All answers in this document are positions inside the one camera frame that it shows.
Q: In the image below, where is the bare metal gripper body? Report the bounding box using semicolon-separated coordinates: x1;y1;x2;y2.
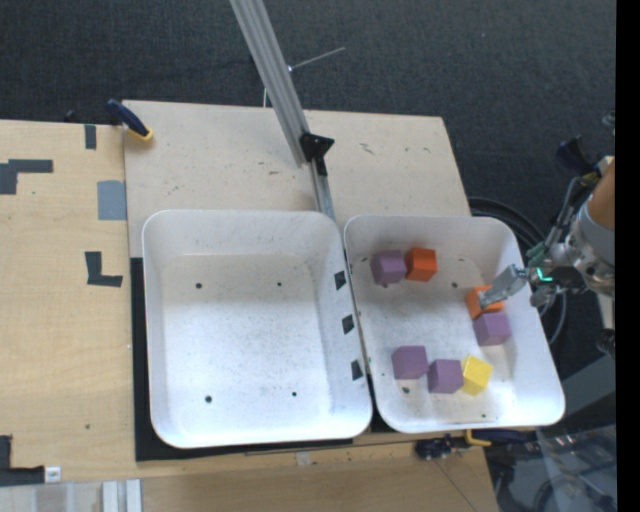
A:
524;239;617;297

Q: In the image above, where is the orange cube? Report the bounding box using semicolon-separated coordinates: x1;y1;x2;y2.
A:
464;285;506;321
403;246;439;283

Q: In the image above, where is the purple cube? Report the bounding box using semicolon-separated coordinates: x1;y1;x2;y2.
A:
390;345;430;381
426;358;465;395
370;249;408;288
472;311;513;348

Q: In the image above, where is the white plastic tray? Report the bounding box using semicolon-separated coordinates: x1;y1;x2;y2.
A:
342;214;568;435
141;208;374;450

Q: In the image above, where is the yellow cube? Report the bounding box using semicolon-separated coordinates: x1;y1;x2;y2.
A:
459;353;495;397

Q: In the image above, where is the thin black rod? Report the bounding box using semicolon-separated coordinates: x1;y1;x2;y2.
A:
342;234;374;382

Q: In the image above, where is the pale wood board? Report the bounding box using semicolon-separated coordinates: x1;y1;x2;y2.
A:
121;98;490;467

